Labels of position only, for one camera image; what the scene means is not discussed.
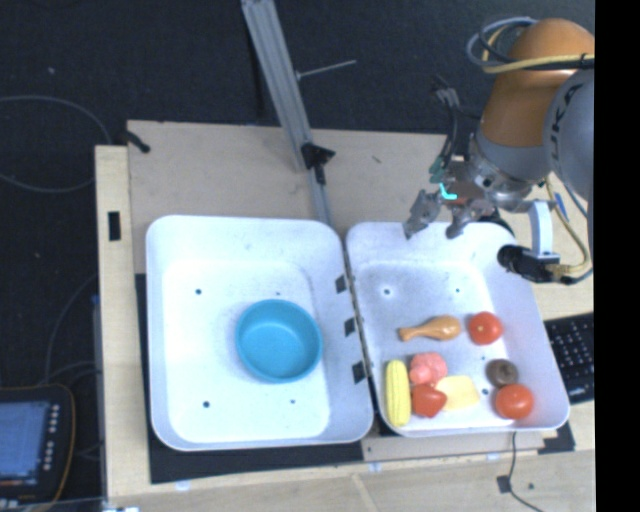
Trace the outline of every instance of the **black keyboard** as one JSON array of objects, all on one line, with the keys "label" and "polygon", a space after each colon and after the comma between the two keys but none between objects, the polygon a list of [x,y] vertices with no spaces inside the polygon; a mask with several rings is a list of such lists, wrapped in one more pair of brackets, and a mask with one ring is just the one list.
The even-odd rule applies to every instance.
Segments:
[{"label": "black keyboard", "polygon": [[569,402],[595,398],[593,312],[544,322]]}]

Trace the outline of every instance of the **blue bowl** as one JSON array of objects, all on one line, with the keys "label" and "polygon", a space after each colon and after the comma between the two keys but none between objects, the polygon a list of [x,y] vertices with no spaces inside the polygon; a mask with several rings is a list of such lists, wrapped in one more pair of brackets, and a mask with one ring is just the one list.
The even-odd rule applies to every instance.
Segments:
[{"label": "blue bowl", "polygon": [[256,302],[236,324],[236,350],[244,366],[268,382],[306,377],[322,358],[322,333],[297,304],[269,299]]}]

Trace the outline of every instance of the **table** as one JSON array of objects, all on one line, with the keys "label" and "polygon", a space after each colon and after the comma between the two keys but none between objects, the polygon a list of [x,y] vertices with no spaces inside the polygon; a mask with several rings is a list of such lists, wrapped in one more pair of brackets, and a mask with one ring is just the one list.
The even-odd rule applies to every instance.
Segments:
[{"label": "table", "polygon": [[[362,440],[364,460],[150,482],[134,276],[144,272],[144,234],[165,213],[314,218],[307,176],[277,127],[130,121],[151,151],[98,146],[96,190],[104,374],[107,500],[142,510],[521,510],[496,478],[511,462],[509,435],[438,440]],[[326,167],[334,229],[344,236],[365,220],[403,221],[440,135],[313,130],[336,151]],[[586,223],[567,204],[574,229]],[[447,212],[441,214],[448,220]],[[526,215],[504,215],[530,244]],[[577,261],[573,241],[554,225],[555,249]],[[593,278],[578,285],[536,285],[543,319],[593,310]],[[518,435],[514,490],[544,510],[595,510],[594,404],[571,408],[573,452],[538,455],[556,432]]]}]

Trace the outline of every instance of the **toy fruit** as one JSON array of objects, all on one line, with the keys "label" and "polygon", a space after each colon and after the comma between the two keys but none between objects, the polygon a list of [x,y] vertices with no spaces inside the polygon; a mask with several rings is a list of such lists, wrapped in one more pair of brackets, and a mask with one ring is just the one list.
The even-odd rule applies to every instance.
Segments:
[{"label": "toy fruit", "polygon": [[462,331],[460,321],[451,315],[440,315],[417,327],[401,327],[398,335],[402,341],[416,336],[425,336],[436,340],[451,340]]},{"label": "toy fruit", "polygon": [[437,352],[416,354],[409,364],[409,380],[412,384],[435,385],[447,373],[447,363]]},{"label": "toy fruit", "polygon": [[494,359],[486,367],[489,382],[500,388],[518,382],[518,369],[508,359]]},{"label": "toy fruit", "polygon": [[418,384],[411,390],[411,406],[419,416],[433,418],[446,403],[447,395],[430,384]]},{"label": "toy fruit", "polygon": [[502,336],[504,327],[496,315],[482,311],[471,317],[467,330],[476,345],[489,345]]},{"label": "toy fruit", "polygon": [[524,384],[507,384],[496,393],[496,411],[503,418],[519,420],[533,409],[533,393]]},{"label": "toy fruit", "polygon": [[392,359],[385,368],[387,418],[394,427],[406,425],[411,418],[411,390],[406,365]]},{"label": "toy fruit", "polygon": [[467,375],[449,375],[436,384],[436,389],[447,395],[445,411],[464,409],[480,402],[480,395],[471,377]]}]

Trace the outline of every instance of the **black backdrop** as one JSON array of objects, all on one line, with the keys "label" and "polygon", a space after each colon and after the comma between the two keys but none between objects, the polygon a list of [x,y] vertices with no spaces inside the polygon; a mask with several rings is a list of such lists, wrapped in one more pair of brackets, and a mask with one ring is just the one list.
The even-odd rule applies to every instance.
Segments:
[{"label": "black backdrop", "polygon": [[[357,62],[301,81],[313,128],[444,133],[434,74],[480,111],[492,80],[464,45],[489,17],[564,17],[595,34],[595,0],[276,6],[297,71]],[[94,358],[93,147],[123,144],[129,119],[275,125],[260,78],[240,0],[0,3],[1,385],[41,382],[48,353],[52,372]],[[85,365],[52,379],[72,386],[80,422],[64,499],[101,492],[94,377]]]}]

